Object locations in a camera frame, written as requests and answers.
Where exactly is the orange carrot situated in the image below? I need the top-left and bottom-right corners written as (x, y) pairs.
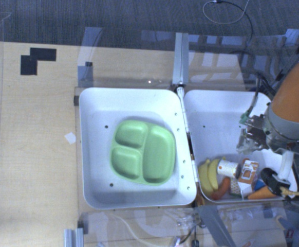
top-left (247, 185), bottom-right (278, 200)

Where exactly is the blue round object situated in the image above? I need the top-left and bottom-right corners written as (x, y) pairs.
top-left (253, 179), bottom-right (266, 191)

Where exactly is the yellow banana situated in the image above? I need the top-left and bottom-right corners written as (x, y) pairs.
top-left (198, 158), bottom-right (215, 197)
top-left (207, 158), bottom-right (221, 191)

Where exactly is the black cylinder on white bracket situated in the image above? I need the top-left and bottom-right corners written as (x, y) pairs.
top-left (260, 150), bottom-right (294, 197)

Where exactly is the green divided plate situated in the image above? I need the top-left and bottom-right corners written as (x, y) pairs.
top-left (109, 119), bottom-right (177, 186)

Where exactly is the white plastic tray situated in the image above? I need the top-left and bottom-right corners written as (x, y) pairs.
top-left (78, 87), bottom-right (198, 210)
top-left (183, 89), bottom-right (299, 204)

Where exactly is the orange and white carton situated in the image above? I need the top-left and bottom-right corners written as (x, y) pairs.
top-left (237, 160), bottom-right (259, 184)

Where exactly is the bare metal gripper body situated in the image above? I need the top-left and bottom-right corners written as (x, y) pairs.
top-left (241, 113), bottom-right (271, 146)

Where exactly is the white can with orange print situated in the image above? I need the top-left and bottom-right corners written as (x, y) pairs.
top-left (216, 158), bottom-right (239, 178)

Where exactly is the white patterned carton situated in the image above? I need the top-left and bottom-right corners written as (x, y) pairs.
top-left (229, 177), bottom-right (253, 198)

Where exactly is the thin black and white rod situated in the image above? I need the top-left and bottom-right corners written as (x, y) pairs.
top-left (176, 85), bottom-right (199, 183)

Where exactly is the red sausage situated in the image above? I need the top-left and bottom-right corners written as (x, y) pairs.
top-left (210, 177), bottom-right (231, 201)

